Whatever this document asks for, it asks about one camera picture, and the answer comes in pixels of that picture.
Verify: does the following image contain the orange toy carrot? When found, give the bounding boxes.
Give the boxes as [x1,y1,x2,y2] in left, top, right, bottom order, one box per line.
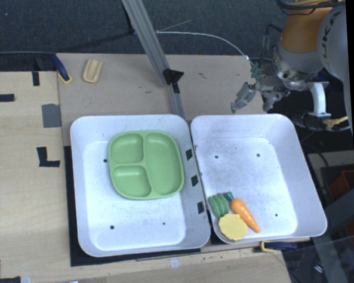
[223,189,261,236]

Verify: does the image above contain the green divided plate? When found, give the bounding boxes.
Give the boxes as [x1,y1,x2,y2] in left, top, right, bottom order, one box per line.
[106,127,186,203]

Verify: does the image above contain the brown cardboard board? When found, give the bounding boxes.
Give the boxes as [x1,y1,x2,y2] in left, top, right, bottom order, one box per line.
[56,38,311,265]

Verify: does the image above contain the black cylinder on white bracket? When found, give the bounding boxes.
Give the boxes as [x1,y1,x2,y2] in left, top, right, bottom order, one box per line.
[290,81,333,133]

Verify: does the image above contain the white plastic tray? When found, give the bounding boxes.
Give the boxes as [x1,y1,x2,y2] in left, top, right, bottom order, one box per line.
[69,108,213,259]
[189,107,329,247]

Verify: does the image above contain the yellow round toy biscuit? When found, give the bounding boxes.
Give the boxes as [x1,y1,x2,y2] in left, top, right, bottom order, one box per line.
[217,211,250,243]

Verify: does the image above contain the green ribbed toy vegetable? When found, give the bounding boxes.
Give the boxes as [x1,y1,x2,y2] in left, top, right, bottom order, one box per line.
[207,192,231,221]

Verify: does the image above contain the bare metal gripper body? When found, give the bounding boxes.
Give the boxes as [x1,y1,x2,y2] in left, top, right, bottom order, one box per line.
[254,62,314,101]

